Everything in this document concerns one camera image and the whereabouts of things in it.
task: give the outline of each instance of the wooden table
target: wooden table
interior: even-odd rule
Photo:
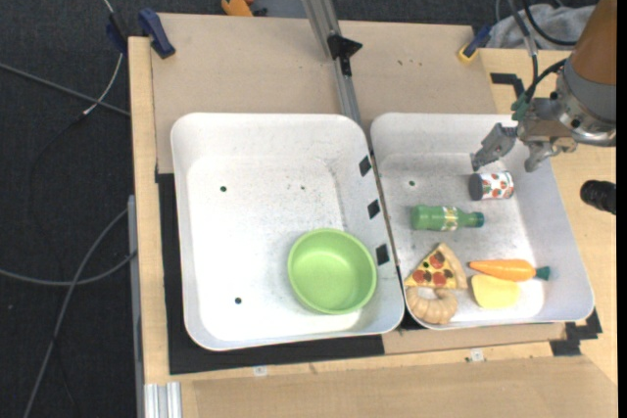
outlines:
[[[563,323],[528,324],[395,331],[377,357],[171,375],[155,179],[156,170],[171,172],[169,128],[194,111],[339,113],[339,105],[332,66],[305,20],[161,17],[173,57],[161,60],[147,38],[129,40],[145,384],[179,382],[185,418],[414,416],[428,396],[446,403],[439,416],[617,415],[615,216],[579,199],[584,181],[615,181],[615,151],[585,147],[553,160],[603,326],[598,340],[583,342],[583,355],[553,356],[549,341],[566,338]],[[467,26],[341,26],[364,44],[352,66],[366,129],[392,111],[506,113],[513,89],[490,85],[489,74],[530,79],[523,51],[482,50],[469,65],[458,61],[472,36]],[[563,57],[543,53],[540,67]],[[473,358],[485,360],[467,362]]]

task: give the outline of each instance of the white tray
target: white tray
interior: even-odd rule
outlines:
[[[363,131],[343,116],[190,114],[171,131],[185,326],[204,348],[226,350],[382,334],[404,314]],[[296,300],[287,257],[319,227],[360,239],[378,265],[372,300],[346,315]]]
[[[576,321],[587,317],[594,298],[579,255],[551,164],[528,173],[528,149],[520,142],[501,161],[480,172],[508,170],[515,185],[508,200],[474,202],[468,193],[472,174],[470,153],[496,122],[514,125],[509,116],[387,114],[378,117],[370,134],[402,278],[439,242],[447,243],[465,264],[474,259],[520,257],[535,266],[549,266],[548,282],[520,283],[516,306],[486,310],[478,306],[470,289],[457,291],[458,311],[444,326],[433,329],[528,322]],[[482,228],[454,232],[415,231],[411,208],[418,204],[458,206],[481,211]],[[468,277],[474,273],[466,267]]]

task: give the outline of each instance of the yellow potato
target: yellow potato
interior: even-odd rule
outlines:
[[[474,298],[483,308],[508,308],[520,297],[520,287],[513,281],[490,275],[473,275],[470,279]]]

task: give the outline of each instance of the gray cloth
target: gray cloth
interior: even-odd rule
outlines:
[[[576,9],[568,7],[554,8],[549,4],[536,4],[531,6],[530,11],[536,24],[550,37],[564,41],[576,41],[586,26],[594,8],[595,6]],[[573,46],[563,46],[548,41],[533,28],[524,11],[520,11],[519,14],[536,40],[539,49],[572,49]],[[522,33],[513,16],[496,23],[492,27],[490,35],[491,38],[486,47],[508,49],[525,47]]]

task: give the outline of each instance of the croissant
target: croissant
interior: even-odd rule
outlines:
[[[418,294],[419,288],[407,288],[408,307],[411,313],[431,324],[446,324],[458,310],[458,298],[447,289],[435,289],[438,298],[428,299]]]

